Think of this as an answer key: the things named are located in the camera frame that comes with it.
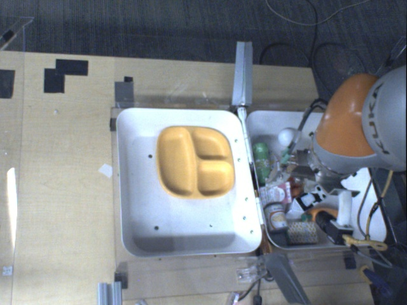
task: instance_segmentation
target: gray carpet floor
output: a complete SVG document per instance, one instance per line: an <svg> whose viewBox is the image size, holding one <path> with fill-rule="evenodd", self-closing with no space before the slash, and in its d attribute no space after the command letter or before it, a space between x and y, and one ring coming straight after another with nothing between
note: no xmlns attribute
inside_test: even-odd
<svg viewBox="0 0 407 305"><path fill-rule="evenodd" d="M315 22L305 0L268 0L285 17ZM322 20L363 0L309 0ZM34 21L25 49L50 53L234 62L236 41L252 41L254 63L312 65L320 96L349 74L375 73L406 34L406 0L372 0L304 27L274 15L265 0L0 0L0 31ZM11 49L21 50L15 43ZM405 64L405 54L397 62Z"/></svg>

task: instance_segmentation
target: white plastic part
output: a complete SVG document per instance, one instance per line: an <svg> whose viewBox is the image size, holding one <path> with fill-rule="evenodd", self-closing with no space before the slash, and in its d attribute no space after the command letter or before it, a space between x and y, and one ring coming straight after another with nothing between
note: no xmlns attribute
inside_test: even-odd
<svg viewBox="0 0 407 305"><path fill-rule="evenodd" d="M341 226L349 226L352 210L352 193L349 190L342 190L338 195L338 201L339 208L336 222Z"/></svg>

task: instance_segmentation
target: orange object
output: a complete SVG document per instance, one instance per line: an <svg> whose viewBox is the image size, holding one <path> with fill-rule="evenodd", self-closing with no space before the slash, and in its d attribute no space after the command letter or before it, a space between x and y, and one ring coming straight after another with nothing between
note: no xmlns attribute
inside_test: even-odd
<svg viewBox="0 0 407 305"><path fill-rule="evenodd" d="M235 183L228 139L219 131L200 126L171 126L157 142L160 183L172 196L222 196Z"/></svg>
<svg viewBox="0 0 407 305"><path fill-rule="evenodd" d="M323 149L351 157L374 154L363 133L362 109L369 89L377 79L371 74L356 74L335 92L315 132Z"/></svg>
<svg viewBox="0 0 407 305"><path fill-rule="evenodd" d="M330 215L332 215L335 218L337 218L337 216L338 216L337 209L331 209L331 208L313 208L313 209L308 210L307 213L312 216L312 221L315 221L315 217L321 211L326 211L327 213L329 213Z"/></svg>

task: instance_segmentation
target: metal tray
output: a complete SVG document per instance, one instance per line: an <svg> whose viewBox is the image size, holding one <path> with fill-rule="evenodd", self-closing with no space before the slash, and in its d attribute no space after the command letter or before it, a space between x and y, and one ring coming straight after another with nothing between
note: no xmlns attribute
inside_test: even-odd
<svg viewBox="0 0 407 305"><path fill-rule="evenodd" d="M297 128L301 122L303 112L287 112L287 111L254 111L247 117L247 131L250 136L252 144L264 142L268 145L276 156L280 155L285 147L279 144L279 132L285 128ZM308 118L304 129L302 131L301 140L297 143L296 149L306 149L310 147L311 138L310 133L314 132L321 120L321 113L313 113ZM360 207L363 194L369 184L370 174L367 168L362 168L358 171L355 177L350 176L342 181L342 185L350 190L360 191L360 193L352 199L352 209L350 216L350 225L354 228L353 237L357 239L364 239L360 230L357 228L357 212ZM361 212L361 226L366 226L368 214L376 201L376 192L373 187L370 187L366 201ZM331 207L338 208L338 198L336 196L328 196L317 207ZM371 239L377 241L384 241L386 238L387 230L384 223L383 215L377 211L371 221L370 226ZM326 234L317 228L319 237L318 244L314 245L287 245L286 238L283 234L269 234L269 240L277 247L286 250L317 250L317 249L334 249L343 248L333 244L326 236Z"/></svg>
<svg viewBox="0 0 407 305"><path fill-rule="evenodd" d="M170 126L220 131L233 155L235 184L218 198L169 195L161 186L156 143ZM139 257L243 254L255 250L261 228L239 119L227 111L126 109L116 122L120 170L121 233Z"/></svg>

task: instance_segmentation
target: yellow foam tray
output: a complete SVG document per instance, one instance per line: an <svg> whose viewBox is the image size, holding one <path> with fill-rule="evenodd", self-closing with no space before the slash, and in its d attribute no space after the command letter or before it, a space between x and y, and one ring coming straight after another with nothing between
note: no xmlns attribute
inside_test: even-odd
<svg viewBox="0 0 407 305"><path fill-rule="evenodd" d="M170 126L156 148L158 177L164 190L180 198L225 195L235 183L228 139L202 126Z"/></svg>

